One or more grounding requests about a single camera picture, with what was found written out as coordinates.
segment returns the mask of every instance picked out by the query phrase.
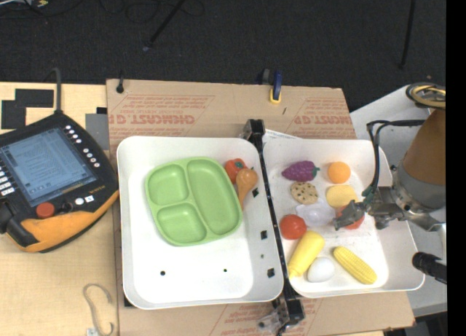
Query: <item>red button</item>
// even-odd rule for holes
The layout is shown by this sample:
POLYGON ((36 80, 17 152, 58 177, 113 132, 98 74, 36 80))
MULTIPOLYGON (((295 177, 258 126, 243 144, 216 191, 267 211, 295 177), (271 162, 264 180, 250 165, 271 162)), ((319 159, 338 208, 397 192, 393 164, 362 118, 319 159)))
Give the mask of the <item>red button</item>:
POLYGON ((52 203, 40 203, 36 207, 36 213, 40 219, 50 218, 55 213, 55 207, 52 203))

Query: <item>screen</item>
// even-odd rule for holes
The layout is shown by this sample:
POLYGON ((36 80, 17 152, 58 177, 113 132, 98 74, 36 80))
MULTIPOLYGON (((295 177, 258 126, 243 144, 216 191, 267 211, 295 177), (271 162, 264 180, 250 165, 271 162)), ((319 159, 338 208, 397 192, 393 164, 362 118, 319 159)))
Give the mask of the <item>screen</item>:
POLYGON ((96 180, 60 128, 3 146, 0 157, 31 206, 96 180))

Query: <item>yellow corn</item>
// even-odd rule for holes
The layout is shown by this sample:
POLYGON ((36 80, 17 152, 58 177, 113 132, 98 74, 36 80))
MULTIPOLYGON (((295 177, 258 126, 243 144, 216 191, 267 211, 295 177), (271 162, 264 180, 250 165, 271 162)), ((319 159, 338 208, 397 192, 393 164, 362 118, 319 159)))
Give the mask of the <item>yellow corn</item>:
POLYGON ((343 268, 362 284, 373 284, 377 274, 364 260, 344 246, 337 246, 333 256, 343 268))

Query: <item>white egg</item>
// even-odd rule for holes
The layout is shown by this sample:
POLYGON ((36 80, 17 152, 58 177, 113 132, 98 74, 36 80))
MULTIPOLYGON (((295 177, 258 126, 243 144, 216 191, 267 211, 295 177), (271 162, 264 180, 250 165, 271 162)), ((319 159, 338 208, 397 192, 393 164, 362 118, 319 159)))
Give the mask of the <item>white egg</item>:
POLYGON ((335 275, 335 264, 328 257, 317 257, 307 271, 307 280, 311 283, 327 281, 335 275))

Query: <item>green plate compartment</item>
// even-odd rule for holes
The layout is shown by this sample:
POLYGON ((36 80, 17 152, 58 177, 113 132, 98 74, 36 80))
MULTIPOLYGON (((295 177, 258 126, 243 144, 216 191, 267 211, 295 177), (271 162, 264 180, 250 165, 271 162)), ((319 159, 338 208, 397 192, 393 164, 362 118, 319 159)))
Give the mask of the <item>green plate compartment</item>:
POLYGON ((176 246, 223 238, 242 222, 233 184, 225 169, 209 157, 156 167, 146 177, 146 196, 155 225, 176 246))

